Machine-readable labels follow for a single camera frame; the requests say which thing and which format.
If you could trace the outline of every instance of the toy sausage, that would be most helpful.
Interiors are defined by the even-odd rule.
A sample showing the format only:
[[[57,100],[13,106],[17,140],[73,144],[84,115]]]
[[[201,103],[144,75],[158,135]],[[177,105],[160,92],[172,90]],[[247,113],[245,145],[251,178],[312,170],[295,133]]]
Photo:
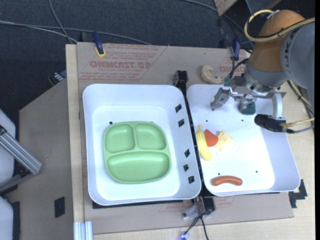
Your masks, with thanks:
[[[214,186],[219,186],[223,183],[230,183],[236,186],[240,186],[242,185],[243,181],[242,179],[231,175],[218,176],[211,180],[211,184]]]

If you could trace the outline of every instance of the yellow cable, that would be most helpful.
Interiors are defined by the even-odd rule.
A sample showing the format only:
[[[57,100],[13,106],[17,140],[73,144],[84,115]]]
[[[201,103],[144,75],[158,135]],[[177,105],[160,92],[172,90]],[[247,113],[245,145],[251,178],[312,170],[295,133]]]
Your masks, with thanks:
[[[283,127],[283,128],[289,128],[289,127],[292,127],[292,126],[295,126],[295,125],[298,125],[298,124],[303,124],[303,123],[311,122],[311,121],[314,121],[314,120],[315,120],[315,118],[312,117],[312,118],[309,118],[309,119],[296,121],[296,122],[288,122],[288,123],[282,122],[279,125],[281,127]]]
[[[52,86],[55,86],[54,83],[50,80],[50,75],[48,75],[48,80]]]
[[[286,27],[285,29],[277,32],[277,33],[274,33],[268,37],[253,37],[251,36],[249,33],[248,33],[248,24],[258,15],[260,14],[273,14],[274,11],[273,10],[269,10],[269,9],[263,9],[263,10],[259,10],[257,12],[255,12],[254,14],[252,14],[248,21],[245,23],[244,25],[244,34],[245,36],[250,40],[250,41],[253,41],[253,42],[267,42],[267,41],[270,41],[270,40],[274,40],[278,37],[281,37],[283,36],[284,34],[292,31],[292,30],[295,30],[297,28],[300,28],[301,26],[304,26],[306,24],[309,24],[309,23],[312,23],[312,22],[315,22],[316,21],[316,18],[313,17],[313,18],[309,18],[309,19],[305,19],[305,20],[302,20],[300,22],[297,22],[289,27]]]
[[[292,82],[291,80],[289,80],[290,82],[290,86],[291,88],[297,93],[297,95],[299,96],[299,99],[302,100],[302,102],[304,102],[310,109],[311,109],[311,104],[310,102],[302,95],[302,93],[299,91],[299,89],[297,88],[297,86],[294,84],[294,82]]]

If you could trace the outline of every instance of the white tray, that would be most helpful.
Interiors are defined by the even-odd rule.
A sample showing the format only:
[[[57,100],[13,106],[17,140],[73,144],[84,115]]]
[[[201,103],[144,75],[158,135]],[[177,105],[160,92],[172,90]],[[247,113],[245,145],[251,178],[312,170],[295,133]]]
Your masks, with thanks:
[[[171,85],[92,84],[83,92],[83,108],[88,191],[97,204],[183,200],[200,193],[202,185],[188,113],[179,89]],[[104,132],[110,122],[128,121],[153,122],[164,131],[171,153],[171,170],[165,178],[124,184],[109,176],[104,161]]]
[[[288,139],[283,132],[272,132],[257,126],[256,114],[272,115],[272,100],[259,98],[256,114],[243,115],[238,102],[229,98],[223,106],[212,111],[210,102],[222,85],[195,84],[188,88],[187,99],[194,130],[203,125],[218,135],[225,131],[233,141],[224,151],[210,147],[213,159],[200,158],[206,188],[216,196],[293,191],[299,187],[300,176]],[[242,185],[224,183],[213,186],[218,176],[241,178]]]

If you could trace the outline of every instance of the blue clamp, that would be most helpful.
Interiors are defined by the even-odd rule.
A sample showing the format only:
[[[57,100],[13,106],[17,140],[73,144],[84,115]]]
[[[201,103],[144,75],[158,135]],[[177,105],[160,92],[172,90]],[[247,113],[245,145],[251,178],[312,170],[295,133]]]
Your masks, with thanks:
[[[104,46],[102,44],[102,41],[100,39],[100,36],[98,35],[97,31],[92,32],[93,40],[95,42],[95,52],[98,55],[99,58],[103,58],[106,56],[106,50],[104,49]]]
[[[239,52],[240,52],[240,43],[237,41],[237,39],[233,39],[232,43],[233,53],[234,53],[234,60],[239,60]]]

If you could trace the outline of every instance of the black cable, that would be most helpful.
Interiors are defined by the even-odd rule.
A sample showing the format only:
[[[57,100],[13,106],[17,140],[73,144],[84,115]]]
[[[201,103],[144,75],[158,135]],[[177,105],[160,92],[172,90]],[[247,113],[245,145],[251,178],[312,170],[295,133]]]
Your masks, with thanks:
[[[232,70],[231,70],[231,72],[229,73],[230,78],[232,78],[232,76],[234,75],[234,72],[236,71],[236,69],[237,69],[241,64],[246,64],[248,60],[249,60],[248,58],[245,58],[245,59],[241,60],[240,62],[238,62],[237,65],[235,65],[235,59],[234,59],[234,57],[232,56]]]
[[[218,22],[217,22],[217,23],[218,23],[218,27],[219,27],[219,28],[222,28],[221,21],[225,21],[225,22],[226,22],[226,24],[227,24],[227,25],[229,26],[229,28],[231,29],[231,31],[232,31],[232,33],[233,33],[236,41],[240,44],[241,48],[242,48],[243,50],[245,50],[247,53],[250,54],[250,53],[251,53],[251,50],[247,49],[247,48],[244,46],[243,42],[240,41],[240,38],[238,37],[238,35],[237,35],[237,33],[235,32],[233,26],[230,24],[230,22],[228,21],[228,19],[226,18],[225,15],[221,16],[221,18],[218,19]],[[253,43],[252,43],[250,40],[249,40],[248,42],[251,44],[251,48],[253,49],[253,48],[254,48]]]
[[[196,217],[196,218],[193,220],[193,222],[190,224],[190,226],[187,228],[187,230],[183,233],[183,235],[187,234],[187,233],[197,224],[197,222],[198,222],[199,220],[201,220],[205,237],[206,237],[207,240],[209,240],[208,235],[207,235],[207,230],[206,230],[205,222],[204,222],[204,220],[203,220],[203,215],[204,215],[204,214],[205,214],[205,212],[202,213],[202,214],[200,214],[198,217]]]
[[[205,238],[206,238],[207,240],[209,240],[209,237],[208,237],[208,235],[207,235],[207,230],[206,230],[205,222],[204,222],[202,216],[200,217],[200,220],[201,220],[201,222],[202,222],[202,226],[203,226],[203,231],[204,231]]]

